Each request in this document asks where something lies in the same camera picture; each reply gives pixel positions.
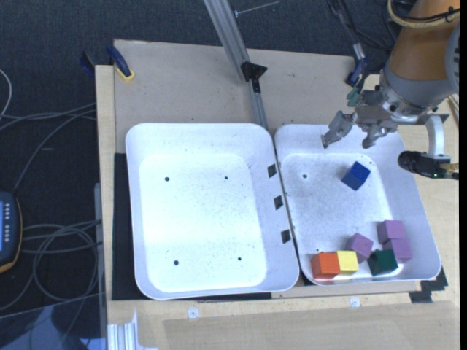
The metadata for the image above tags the brown cardboard board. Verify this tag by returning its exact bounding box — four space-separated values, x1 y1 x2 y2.
112 39 420 299

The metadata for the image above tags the white plastic tray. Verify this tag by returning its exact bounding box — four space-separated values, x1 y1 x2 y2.
125 122 301 301
273 123 443 287

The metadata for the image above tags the orange cube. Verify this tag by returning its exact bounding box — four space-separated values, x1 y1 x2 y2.
310 252 341 281

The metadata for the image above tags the purple cube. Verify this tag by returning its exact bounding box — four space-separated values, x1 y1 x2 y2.
345 232 375 264
376 219 407 246
382 238 414 263

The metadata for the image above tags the yellow cube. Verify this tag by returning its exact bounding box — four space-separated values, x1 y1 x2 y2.
336 249 360 276

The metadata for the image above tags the blue cube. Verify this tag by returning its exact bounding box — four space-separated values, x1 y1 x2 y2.
341 160 372 192

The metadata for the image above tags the black cylinder on white bracket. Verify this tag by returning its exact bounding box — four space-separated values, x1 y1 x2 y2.
397 113 459 180

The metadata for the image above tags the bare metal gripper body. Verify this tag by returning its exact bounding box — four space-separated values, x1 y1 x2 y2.
354 82 439 131

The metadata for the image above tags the green cube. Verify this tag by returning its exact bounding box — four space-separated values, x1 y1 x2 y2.
366 249 399 278

